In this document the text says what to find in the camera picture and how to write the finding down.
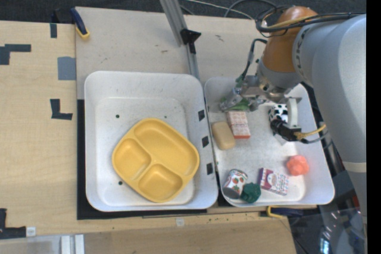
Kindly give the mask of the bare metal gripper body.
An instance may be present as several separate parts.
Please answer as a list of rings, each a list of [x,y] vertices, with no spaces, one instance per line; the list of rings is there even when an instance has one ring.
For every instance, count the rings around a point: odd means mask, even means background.
[[[237,88],[243,98],[264,98],[280,103],[300,82],[302,78],[297,74],[257,74],[238,77]]]

